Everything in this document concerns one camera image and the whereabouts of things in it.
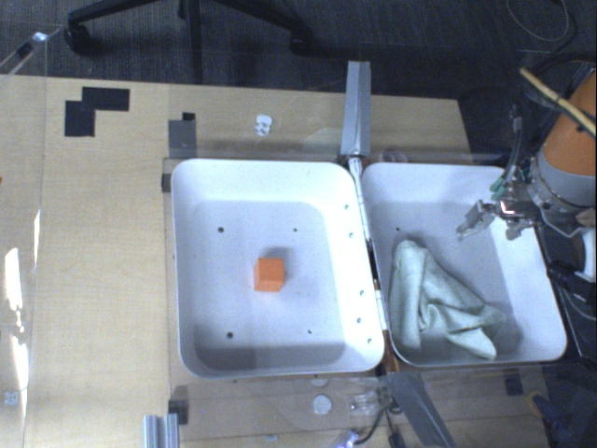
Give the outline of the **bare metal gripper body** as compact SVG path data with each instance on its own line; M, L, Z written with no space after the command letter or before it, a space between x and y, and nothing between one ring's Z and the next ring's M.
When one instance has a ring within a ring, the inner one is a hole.
M533 202L527 188L500 188L493 193L495 214L510 226L523 228L545 226L540 208Z

